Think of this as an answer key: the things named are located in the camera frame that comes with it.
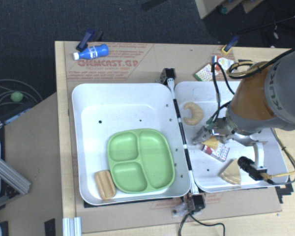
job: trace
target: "wooden table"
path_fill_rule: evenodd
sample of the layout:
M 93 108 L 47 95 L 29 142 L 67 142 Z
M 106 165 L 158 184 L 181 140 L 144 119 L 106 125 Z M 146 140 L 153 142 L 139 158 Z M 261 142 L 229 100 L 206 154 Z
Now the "wooden table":
M 70 142 L 70 123 L 68 117 L 68 93 L 65 67 L 65 42 L 55 42 L 56 55 L 56 74 L 57 74 L 57 96 L 58 96 L 58 113 L 59 113 L 59 143 L 60 143 L 60 163 L 61 163 L 61 186 L 62 186 L 62 206 L 63 217 L 76 217 L 73 168 Z M 173 45 L 161 45 L 163 52 L 166 54 L 168 49 L 172 51 Z M 183 49 L 196 49 L 195 45 L 179 45 Z M 212 46 L 203 46 L 203 48 L 212 48 Z M 272 48 L 243 48 L 233 47 L 233 54 L 236 59 L 250 59 L 253 61 L 270 60 L 285 49 Z M 290 153 L 295 157 L 295 131 L 277 131 L 281 140 L 287 146 Z M 241 216 L 234 218 L 218 219 L 205 221 L 206 223 L 224 223 L 226 235 L 277 235 L 277 236 L 295 236 L 295 183 L 293 184 L 294 192 L 291 196 L 284 196 L 282 212 L 271 214 L 260 214 L 252 216 Z M 150 226 L 143 228 L 125 229 L 118 231 L 98 232 L 85 234 L 90 236 L 102 235 L 177 235 L 179 224 L 168 224 L 162 226 Z M 184 235 L 222 235 L 222 229 L 219 227 L 204 227 L 196 223 L 186 223 L 183 228 Z

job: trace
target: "black carpet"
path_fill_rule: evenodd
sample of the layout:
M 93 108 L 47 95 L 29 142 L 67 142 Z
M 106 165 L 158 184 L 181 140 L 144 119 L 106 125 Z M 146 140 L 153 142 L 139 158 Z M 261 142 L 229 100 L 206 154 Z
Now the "black carpet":
M 295 0 L 265 0 L 248 14 L 241 5 L 227 15 L 216 10 L 204 20 L 194 0 L 0 0 L 0 79 L 28 83 L 45 99 L 56 91 L 54 42 L 80 41 L 88 28 L 108 42 L 227 44 L 271 24 L 240 34 L 238 46 L 295 48 L 295 19 L 272 24 L 293 15 Z

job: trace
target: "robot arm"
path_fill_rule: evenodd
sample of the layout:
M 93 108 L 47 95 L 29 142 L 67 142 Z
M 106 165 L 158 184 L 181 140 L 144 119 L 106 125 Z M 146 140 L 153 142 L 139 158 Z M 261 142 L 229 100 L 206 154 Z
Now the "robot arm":
M 213 135 L 223 142 L 235 139 L 248 146 L 249 136 L 264 128 L 295 129 L 295 50 L 253 64 L 240 76 L 232 73 L 233 69 L 228 70 L 229 76 L 242 80 L 227 105 L 226 116 L 203 126 L 194 144 Z

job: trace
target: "black cable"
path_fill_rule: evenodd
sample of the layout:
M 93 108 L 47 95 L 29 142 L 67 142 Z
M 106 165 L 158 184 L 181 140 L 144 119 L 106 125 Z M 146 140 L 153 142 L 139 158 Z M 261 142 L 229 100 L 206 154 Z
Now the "black cable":
M 37 96 L 39 97 L 40 101 L 43 100 L 42 96 L 39 94 L 39 92 L 35 88 L 33 88 L 31 85 L 29 85 L 29 84 L 27 84 L 27 83 L 25 83 L 23 81 L 14 80 L 14 79 L 0 79 L 0 82 L 14 82 L 14 83 L 22 84 L 22 85 L 30 88 L 32 91 L 34 91 L 37 94 Z M 11 89 L 3 87 L 3 86 L 0 86 L 0 88 L 6 89 L 7 91 L 11 90 Z
M 225 73 L 224 69 L 222 68 L 222 66 L 221 66 L 219 63 L 217 63 L 217 65 L 218 65 L 218 66 L 220 67 L 220 69 L 221 69 L 221 72 L 222 72 L 222 74 L 223 74 L 223 77 L 224 77 L 224 80 L 225 80 L 225 83 L 226 83 L 227 88 L 229 89 L 229 91 L 230 91 L 232 94 L 235 94 L 235 92 L 231 89 L 230 84 L 228 83 L 228 80 L 227 80 L 226 73 Z
M 4 106 L 4 105 L 23 105 L 23 102 L 3 102 L 0 104 L 0 106 Z
M 262 26 L 257 26 L 257 27 L 251 28 L 251 29 L 242 30 L 242 31 L 237 32 L 237 34 L 239 35 L 239 34 L 243 34 L 243 33 L 246 33 L 246 32 L 252 31 L 252 30 L 261 29 L 263 27 L 275 25 L 277 23 L 281 23 L 281 22 L 284 22 L 284 21 L 287 21 L 287 20 L 290 20 L 290 19 L 294 19 L 294 18 L 295 18 L 295 15 L 292 16 L 292 17 L 289 17 L 289 18 L 285 18 L 285 19 L 279 20 L 277 22 L 269 23 L 269 24 L 262 25 Z
M 217 82 L 216 82 L 216 77 L 215 77 L 215 65 L 219 63 L 215 62 L 212 64 L 212 67 L 211 67 L 211 73 L 212 73 L 212 79 L 213 79 L 213 84 L 214 84 L 214 87 L 215 87 L 215 92 L 216 92 L 216 97 L 217 97 L 217 111 L 216 111 L 216 115 L 215 115 L 215 118 L 213 120 L 213 123 L 216 122 L 217 118 L 218 118 L 218 115 L 220 113 L 220 107 L 221 107 L 221 97 L 220 97 L 220 91 L 218 89 L 218 85 L 217 85 Z
M 263 18 L 262 18 L 262 25 L 263 25 L 264 22 L 265 22 L 265 19 L 266 19 L 267 14 L 268 14 L 270 11 L 272 11 L 272 10 L 274 10 L 274 13 L 275 13 L 276 9 L 273 8 L 273 6 L 271 6 L 271 9 L 270 9 L 270 10 L 268 10 L 268 11 L 265 12 L 265 14 L 264 14 L 264 16 L 263 16 Z M 260 34 L 261 34 L 261 40 L 262 40 L 263 45 L 264 45 L 265 47 L 269 47 L 269 45 L 266 44 L 266 40 L 265 40 L 266 34 L 265 34 L 265 31 L 264 31 L 264 28 L 261 28 L 261 29 L 260 29 Z
M 228 101 L 228 102 L 226 102 L 225 104 L 223 104 L 223 105 L 220 107 L 219 111 L 220 111 L 221 109 L 227 107 L 227 106 L 230 104 L 230 102 L 231 102 L 231 101 Z M 213 119 L 213 118 L 215 117 L 216 114 L 217 114 L 217 110 L 216 110 L 216 111 L 214 112 L 214 114 L 211 116 L 211 119 Z
M 286 147 L 281 147 L 281 149 L 284 151 L 284 153 L 286 154 L 287 158 L 289 159 L 289 161 L 291 162 L 291 164 L 293 165 L 294 169 L 295 169 L 295 162 L 294 160 L 290 157 L 290 154 L 287 152 Z
M 223 236 L 225 236 L 225 225 L 223 223 L 216 223 L 216 224 L 204 224 L 202 222 L 200 222 L 199 220 L 197 220 L 196 218 L 194 218 L 191 213 L 188 213 L 187 215 L 184 216 L 184 218 L 182 219 L 180 226 L 179 226 L 179 230 L 178 230 L 178 236 L 181 236 L 181 230 L 182 230 L 182 226 L 185 223 L 185 221 L 187 220 L 188 216 L 190 216 L 195 222 L 197 222 L 200 225 L 203 226 L 222 226 L 223 227 Z
M 228 73 L 228 75 L 229 75 L 230 78 L 232 78 L 232 79 L 237 79 L 237 80 L 238 80 L 238 79 L 245 79 L 245 78 L 248 78 L 248 77 L 250 77 L 250 76 L 252 76 L 252 75 L 255 75 L 255 74 L 261 72 L 262 70 L 264 70 L 265 68 L 267 68 L 269 65 L 272 65 L 272 64 L 276 63 L 279 59 L 281 59 L 282 57 L 284 57 L 284 56 L 286 56 L 286 55 L 288 55 L 288 54 L 290 54 L 290 53 L 292 53 L 292 52 L 294 52 L 294 51 L 295 51 L 295 49 L 290 49 L 290 50 L 288 50 L 288 51 L 286 51 L 286 52 L 280 54 L 279 56 L 275 57 L 274 59 L 270 60 L 269 62 L 265 63 L 265 64 L 262 65 L 261 67 L 258 67 L 257 70 L 255 70 L 255 71 L 253 71 L 253 72 L 250 72 L 250 73 L 247 73 L 247 74 L 242 75 L 242 76 L 232 76 L 232 75 L 231 75 L 231 71 L 236 70 L 239 66 L 237 66 L 236 68 L 232 68 L 233 65 L 231 65 L 230 68 L 229 68 L 229 71 L 230 71 L 230 72 Z
M 12 93 L 14 93 L 15 91 L 7 91 L 7 92 L 4 92 L 4 93 L 1 93 L 0 94 L 0 106 L 2 106 L 2 101 L 7 98 L 8 96 L 10 96 Z M 35 97 L 33 97 L 31 94 L 27 93 L 27 92 L 24 92 L 24 91 L 18 91 L 18 92 L 21 92 L 23 95 L 24 95 L 24 98 L 26 99 L 29 99 L 31 98 L 35 103 L 38 103 L 38 101 L 35 99 Z

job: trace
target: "green plate compartment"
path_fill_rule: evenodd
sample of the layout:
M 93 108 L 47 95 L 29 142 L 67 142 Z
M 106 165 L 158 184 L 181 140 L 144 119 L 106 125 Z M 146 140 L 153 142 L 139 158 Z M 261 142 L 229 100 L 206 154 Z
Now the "green plate compartment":
M 155 129 L 133 129 L 114 134 L 108 141 L 107 154 L 113 181 L 125 193 L 165 189 L 175 179 L 168 142 Z

